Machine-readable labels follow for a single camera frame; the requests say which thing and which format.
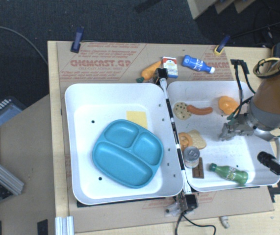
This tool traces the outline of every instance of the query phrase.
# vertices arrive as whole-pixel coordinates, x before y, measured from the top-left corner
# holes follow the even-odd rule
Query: wooden table
[[[243,59],[247,63],[249,70],[252,71],[254,65],[263,58],[270,57],[271,51],[267,48],[248,48],[248,47],[226,47],[225,52],[228,60]],[[60,84],[58,69],[57,42],[48,42],[49,54],[49,76],[50,76],[50,100],[51,100],[51,129],[52,129],[52,150],[54,165],[54,189],[55,189],[55,212],[57,217],[69,216],[68,191],[66,183],[66,168],[64,156],[64,139],[62,117],[60,114]],[[258,88],[260,80],[254,75],[249,75],[251,86]],[[280,195],[275,196],[275,211],[237,215],[229,217],[230,227],[225,229],[218,218],[197,220],[196,223],[212,224],[217,228],[217,234],[280,234]],[[156,225],[138,226],[130,228],[113,229],[106,231],[86,232],[80,234],[102,235],[102,234],[174,234],[175,223],[164,223]],[[192,227],[187,222],[181,222],[179,234],[212,234],[212,228]]]

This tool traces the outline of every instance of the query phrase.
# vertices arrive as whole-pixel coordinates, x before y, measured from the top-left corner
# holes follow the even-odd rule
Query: tin can
[[[200,151],[197,147],[188,146],[184,149],[183,160],[188,168],[195,168],[199,165]]]

